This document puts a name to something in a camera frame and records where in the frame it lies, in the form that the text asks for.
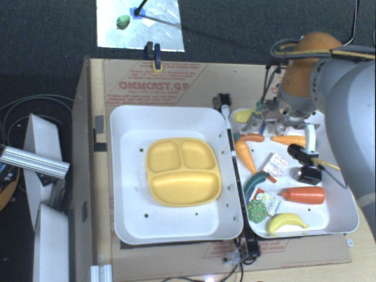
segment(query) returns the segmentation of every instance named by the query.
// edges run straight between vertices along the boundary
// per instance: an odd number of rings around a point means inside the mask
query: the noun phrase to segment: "silver metal sheet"
[[[96,0],[98,47],[143,49],[147,42],[159,43],[163,51],[184,52],[177,0],[148,0],[145,17],[134,18],[132,8],[143,0]],[[116,26],[121,15],[130,16],[124,30]]]

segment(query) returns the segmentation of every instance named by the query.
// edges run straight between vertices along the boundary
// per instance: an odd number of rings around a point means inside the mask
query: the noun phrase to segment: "white tray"
[[[230,116],[233,132],[241,131],[242,127],[244,126],[243,124],[236,123],[234,119],[234,114],[238,111],[239,110],[235,110]],[[316,130],[316,151],[320,153],[320,159],[335,164],[335,160],[326,137],[324,115],[320,112],[316,112],[315,116],[311,116],[309,118],[309,123],[320,124],[320,127]],[[294,135],[301,133],[304,135],[303,130],[290,129],[289,133]],[[247,142],[247,144],[250,146],[250,149],[253,150],[251,153],[257,171],[262,170],[262,168],[268,162],[270,156],[275,152],[288,160],[288,166],[282,176],[278,179],[277,183],[272,183],[271,181],[266,180],[265,182],[258,184],[257,187],[263,189],[267,193],[272,194],[281,201],[276,214],[296,213],[301,217],[304,223],[309,225],[308,229],[286,225],[278,229],[275,233],[270,234],[266,229],[268,222],[270,221],[270,217],[267,217],[262,222],[257,224],[249,221],[250,227],[257,235],[263,238],[279,238],[349,233],[358,227],[358,212],[350,188],[343,189],[330,176],[328,176],[328,174],[323,172],[323,181],[318,184],[318,186],[323,187],[325,190],[325,201],[323,204],[309,205],[288,202],[284,200],[282,196],[278,195],[281,190],[288,187],[309,186],[307,184],[300,183],[293,178],[292,171],[297,167],[301,167],[302,165],[287,153],[287,145],[271,141],[269,137],[265,137],[264,142]],[[244,187],[246,181],[248,181],[248,179],[251,177],[251,173],[239,159],[238,168],[240,179]],[[340,172],[335,169],[330,169],[329,167],[327,169],[343,183],[343,178]]]
[[[119,106],[110,116],[115,231],[129,244],[236,238],[243,229],[226,123],[209,108]],[[209,204],[167,207],[150,194],[147,148],[160,139],[193,137],[213,149],[222,191]]]

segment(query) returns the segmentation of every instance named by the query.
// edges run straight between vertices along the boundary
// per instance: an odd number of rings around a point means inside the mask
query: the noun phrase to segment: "dark floor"
[[[260,63],[284,38],[324,31],[341,42],[351,33],[355,0],[179,0],[184,53],[171,61]],[[373,46],[376,0],[360,0],[355,43]],[[96,0],[0,0],[0,108],[34,94],[74,98],[83,57],[142,59],[142,51],[96,46]],[[69,115],[48,101],[15,109],[9,125],[30,112],[53,116],[70,160]],[[1,109],[0,118],[5,112]],[[26,122],[11,133],[22,147]],[[0,212],[0,281],[31,281],[33,231],[21,182]]]

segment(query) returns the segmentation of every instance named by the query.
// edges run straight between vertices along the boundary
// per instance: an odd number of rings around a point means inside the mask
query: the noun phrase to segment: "yellow banana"
[[[295,226],[301,226],[305,229],[308,228],[308,225],[302,221],[299,215],[295,213],[281,213],[275,215],[271,219],[268,225],[268,231],[269,233],[274,233],[285,224],[293,224]]]

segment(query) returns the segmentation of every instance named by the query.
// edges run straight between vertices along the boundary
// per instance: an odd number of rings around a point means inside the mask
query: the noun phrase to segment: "yellow plate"
[[[169,138],[152,143],[146,153],[152,196],[170,207],[210,203],[221,193],[221,175],[212,148],[194,138]]]

